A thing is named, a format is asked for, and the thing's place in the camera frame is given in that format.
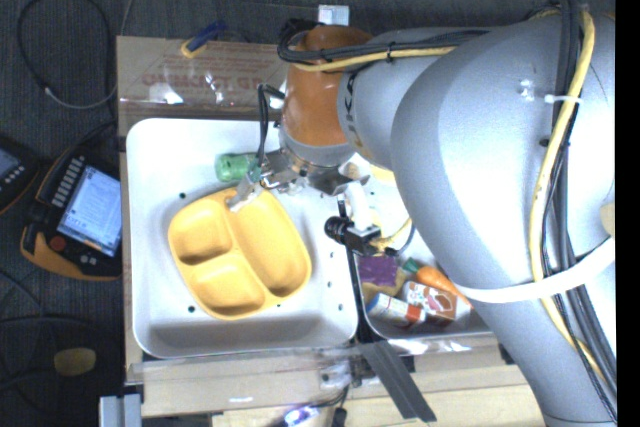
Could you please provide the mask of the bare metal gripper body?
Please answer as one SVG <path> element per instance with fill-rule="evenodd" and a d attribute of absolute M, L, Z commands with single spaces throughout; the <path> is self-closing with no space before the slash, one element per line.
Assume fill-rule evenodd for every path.
<path fill-rule="evenodd" d="M 338 166 L 319 166 L 281 148 L 268 152 L 262 161 L 260 184 L 264 189 L 296 194 L 310 187 L 329 196 L 345 193 L 352 183 L 366 185 L 370 176 L 350 178 Z"/>

